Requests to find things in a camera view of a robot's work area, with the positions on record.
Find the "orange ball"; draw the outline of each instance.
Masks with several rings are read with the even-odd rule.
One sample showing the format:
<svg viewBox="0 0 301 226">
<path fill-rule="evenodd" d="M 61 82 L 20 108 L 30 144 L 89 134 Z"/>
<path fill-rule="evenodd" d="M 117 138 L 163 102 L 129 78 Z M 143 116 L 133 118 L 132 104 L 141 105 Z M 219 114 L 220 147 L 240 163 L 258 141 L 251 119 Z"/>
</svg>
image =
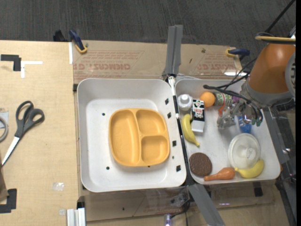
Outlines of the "orange ball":
<svg viewBox="0 0 301 226">
<path fill-rule="evenodd" d="M 209 91 L 202 93 L 199 99 L 204 102 L 204 107 L 210 107 L 215 103 L 215 96 Z"/>
</svg>

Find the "chocolate cookie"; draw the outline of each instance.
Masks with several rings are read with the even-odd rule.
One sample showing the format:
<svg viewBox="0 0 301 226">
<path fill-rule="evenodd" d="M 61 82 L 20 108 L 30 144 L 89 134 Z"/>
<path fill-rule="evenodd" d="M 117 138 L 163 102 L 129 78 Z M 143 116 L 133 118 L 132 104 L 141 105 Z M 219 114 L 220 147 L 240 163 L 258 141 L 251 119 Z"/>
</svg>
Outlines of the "chocolate cookie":
<svg viewBox="0 0 301 226">
<path fill-rule="evenodd" d="M 190 170 L 193 174 L 204 177 L 211 173 L 212 163 L 204 153 L 194 153 L 189 158 Z"/>
</svg>

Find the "gray carpet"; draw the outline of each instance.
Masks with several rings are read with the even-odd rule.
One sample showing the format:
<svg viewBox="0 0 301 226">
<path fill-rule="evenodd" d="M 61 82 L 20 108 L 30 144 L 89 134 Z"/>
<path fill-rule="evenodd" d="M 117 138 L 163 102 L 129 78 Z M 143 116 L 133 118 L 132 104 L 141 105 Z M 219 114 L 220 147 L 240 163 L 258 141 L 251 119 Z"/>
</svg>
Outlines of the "gray carpet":
<svg viewBox="0 0 301 226">
<path fill-rule="evenodd" d="M 0 0 L 0 39 L 52 41 L 60 29 L 82 40 L 167 41 L 168 26 L 183 25 L 183 43 L 246 48 L 291 0 Z M 296 2 L 271 33 L 287 36 L 296 24 Z"/>
</svg>

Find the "white bottle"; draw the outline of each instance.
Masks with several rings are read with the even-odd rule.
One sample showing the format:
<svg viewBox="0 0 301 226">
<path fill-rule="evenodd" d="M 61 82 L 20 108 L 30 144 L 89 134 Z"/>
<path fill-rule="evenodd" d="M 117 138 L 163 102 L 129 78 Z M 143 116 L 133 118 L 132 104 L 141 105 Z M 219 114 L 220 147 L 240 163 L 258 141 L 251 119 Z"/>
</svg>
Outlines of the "white bottle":
<svg viewBox="0 0 301 226">
<path fill-rule="evenodd" d="M 192 104 L 193 104 L 193 99 L 190 95 L 188 94 L 182 94 L 178 97 L 178 106 L 180 110 L 183 112 L 187 112 L 191 110 Z"/>
</svg>

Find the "banana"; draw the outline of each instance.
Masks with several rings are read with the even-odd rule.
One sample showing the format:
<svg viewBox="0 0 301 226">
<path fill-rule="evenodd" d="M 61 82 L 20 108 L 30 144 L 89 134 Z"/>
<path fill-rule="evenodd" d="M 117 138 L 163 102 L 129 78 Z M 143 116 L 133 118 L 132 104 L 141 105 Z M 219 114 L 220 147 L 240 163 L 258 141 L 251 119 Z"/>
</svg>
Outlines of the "banana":
<svg viewBox="0 0 301 226">
<path fill-rule="evenodd" d="M 248 169 L 238 169 L 237 167 L 234 169 L 238 171 L 243 178 L 255 178 L 259 176 L 264 168 L 264 161 L 263 159 L 259 159 L 255 165 Z"/>
<path fill-rule="evenodd" d="M 196 140 L 196 137 L 193 131 L 191 130 L 189 113 L 182 117 L 181 125 L 185 139 L 194 143 L 196 146 L 199 146 L 199 142 Z"/>
</svg>

